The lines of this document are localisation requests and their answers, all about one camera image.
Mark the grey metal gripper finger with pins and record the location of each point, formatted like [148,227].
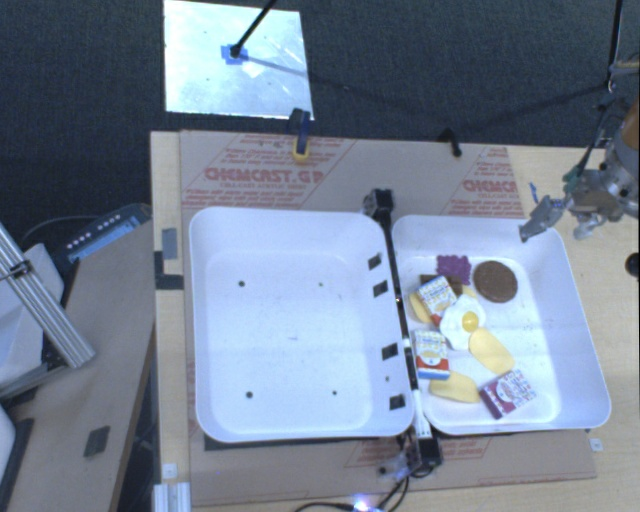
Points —
[541,217]
[586,226]

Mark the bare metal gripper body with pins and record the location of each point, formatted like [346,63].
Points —
[602,192]

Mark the brown round biscuit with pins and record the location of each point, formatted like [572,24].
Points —
[495,281]

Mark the purple grapes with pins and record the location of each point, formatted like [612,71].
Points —
[454,267]

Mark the brown chocolate bar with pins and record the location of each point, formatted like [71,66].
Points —
[456,285]

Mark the white plastic tray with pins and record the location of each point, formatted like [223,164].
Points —
[290,330]
[560,350]

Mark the orange and white carton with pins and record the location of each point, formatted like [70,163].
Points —
[431,354]
[436,296]

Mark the white fried egg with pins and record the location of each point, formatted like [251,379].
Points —
[459,325]

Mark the thin black and white rod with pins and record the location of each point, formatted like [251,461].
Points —
[397,295]

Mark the purple and white carton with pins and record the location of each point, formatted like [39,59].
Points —
[509,394]

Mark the brown cardboard board red print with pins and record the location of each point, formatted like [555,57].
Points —
[340,167]

